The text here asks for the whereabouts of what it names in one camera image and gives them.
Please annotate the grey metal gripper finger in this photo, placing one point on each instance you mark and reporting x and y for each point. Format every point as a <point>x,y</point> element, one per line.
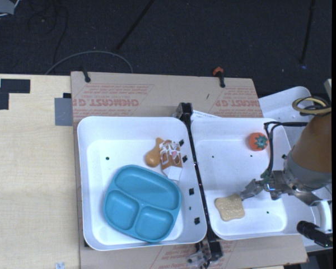
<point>252,190</point>

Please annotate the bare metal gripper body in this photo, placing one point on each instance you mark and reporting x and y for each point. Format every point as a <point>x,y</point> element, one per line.
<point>292,189</point>

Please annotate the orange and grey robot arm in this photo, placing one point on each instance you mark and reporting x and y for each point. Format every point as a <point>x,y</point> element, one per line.
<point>310,150</point>

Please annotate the white plastic tray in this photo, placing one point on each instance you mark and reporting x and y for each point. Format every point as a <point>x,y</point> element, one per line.
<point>229,167</point>
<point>100,133</point>

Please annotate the orange toy tomato green stem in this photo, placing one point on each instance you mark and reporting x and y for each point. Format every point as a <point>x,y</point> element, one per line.
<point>258,141</point>

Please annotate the thin black rod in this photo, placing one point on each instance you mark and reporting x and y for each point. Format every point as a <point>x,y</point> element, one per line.
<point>197,167</point>

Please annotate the brown and white carton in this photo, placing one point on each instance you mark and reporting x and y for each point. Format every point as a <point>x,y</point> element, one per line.
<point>170,157</point>

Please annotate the brown toy chicken drumstick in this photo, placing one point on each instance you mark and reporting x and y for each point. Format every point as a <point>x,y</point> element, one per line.
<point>152,158</point>

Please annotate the blue divided plate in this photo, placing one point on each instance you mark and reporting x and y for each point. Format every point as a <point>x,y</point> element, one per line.
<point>140,200</point>

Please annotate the brown cardboard board red print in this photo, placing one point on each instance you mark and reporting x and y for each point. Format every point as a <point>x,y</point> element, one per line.
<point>156,94</point>

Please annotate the black cylinder on white bracket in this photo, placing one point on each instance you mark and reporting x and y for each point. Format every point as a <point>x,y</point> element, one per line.
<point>313,231</point>

